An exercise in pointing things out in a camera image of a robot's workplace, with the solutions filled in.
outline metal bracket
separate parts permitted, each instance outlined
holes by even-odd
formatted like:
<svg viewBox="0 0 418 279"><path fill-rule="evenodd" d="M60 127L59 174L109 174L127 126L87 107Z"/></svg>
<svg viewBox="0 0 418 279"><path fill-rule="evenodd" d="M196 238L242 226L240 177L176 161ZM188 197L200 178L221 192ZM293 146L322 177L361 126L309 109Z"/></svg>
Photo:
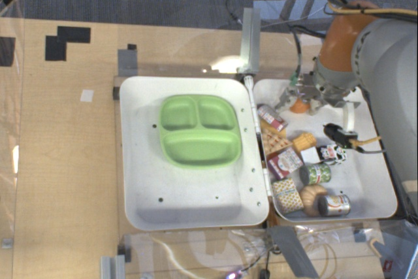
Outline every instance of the metal bracket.
<svg viewBox="0 0 418 279"><path fill-rule="evenodd" d="M100 259L101 279L125 279L125 256L102 257Z"/></svg>
<svg viewBox="0 0 418 279"><path fill-rule="evenodd" d="M255 74L259 72L261 9L245 8L242 24L241 53L242 62L238 73Z"/></svg>
<svg viewBox="0 0 418 279"><path fill-rule="evenodd" d="M275 226L267 228L267 232L296 277L319 278L292 227Z"/></svg>
<svg viewBox="0 0 418 279"><path fill-rule="evenodd" d="M271 197L273 196L273 192L272 192L272 186L270 183L270 173L268 169L263 169L263 174L264 174L264 183L266 184L267 197Z"/></svg>

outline green divided plate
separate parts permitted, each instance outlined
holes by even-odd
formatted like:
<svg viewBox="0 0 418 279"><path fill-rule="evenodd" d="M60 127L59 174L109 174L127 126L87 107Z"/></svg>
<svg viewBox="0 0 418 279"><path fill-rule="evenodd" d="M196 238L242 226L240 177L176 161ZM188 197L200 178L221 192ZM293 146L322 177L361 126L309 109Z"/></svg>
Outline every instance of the green divided plate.
<svg viewBox="0 0 418 279"><path fill-rule="evenodd" d="M241 155L234 108L213 95L175 95L163 101L159 133L165 157L179 167L224 167Z"/></svg>

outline soda can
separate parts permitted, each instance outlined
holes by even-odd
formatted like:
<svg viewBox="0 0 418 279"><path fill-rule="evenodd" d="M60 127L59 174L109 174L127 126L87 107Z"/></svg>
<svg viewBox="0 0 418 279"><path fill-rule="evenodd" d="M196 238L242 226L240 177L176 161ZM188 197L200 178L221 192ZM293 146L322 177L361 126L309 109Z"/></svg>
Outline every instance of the soda can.
<svg viewBox="0 0 418 279"><path fill-rule="evenodd" d="M331 180L331 169L327 164L305 165L299 170L300 180L304 185L314 185Z"/></svg>
<svg viewBox="0 0 418 279"><path fill-rule="evenodd" d="M351 205L347 195L322 195L318 198L321 216L341 216L350 213Z"/></svg>
<svg viewBox="0 0 418 279"><path fill-rule="evenodd" d="M257 109L257 113L264 121L269 123L272 127L278 131L282 131L286 128L287 122L283 120L273 108L268 105L261 105Z"/></svg>

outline clear plastic panel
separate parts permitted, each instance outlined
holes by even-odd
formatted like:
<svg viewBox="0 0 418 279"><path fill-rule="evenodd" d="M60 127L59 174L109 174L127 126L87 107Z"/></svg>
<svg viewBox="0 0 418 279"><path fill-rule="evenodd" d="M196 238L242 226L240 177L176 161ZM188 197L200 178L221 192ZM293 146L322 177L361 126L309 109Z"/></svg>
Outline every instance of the clear plastic panel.
<svg viewBox="0 0 418 279"><path fill-rule="evenodd" d="M0 277L12 277L24 70L24 0L0 3Z"/></svg>
<svg viewBox="0 0 418 279"><path fill-rule="evenodd" d="M121 25L118 29L118 49L127 50L128 44L131 48L136 46L138 60L133 73L140 76L236 78L237 69L242 66L242 11L244 7L259 8L260 68L255 80L287 79L297 67L296 43L289 28L297 24L326 31L332 17L323 14L324 1L231 0L229 11L236 15L240 23L232 22L219 29ZM219 6L217 10L225 11L225 7ZM302 64L310 71L313 67L311 60L317 56L322 40L301 34L300 43L305 61Z"/></svg>
<svg viewBox="0 0 418 279"><path fill-rule="evenodd" d="M319 278L416 278L418 230L406 221L293 230ZM138 233L123 242L128 279L262 278L265 269L271 278L296 278L291 257L264 229ZM304 260L296 255L290 262Z"/></svg>

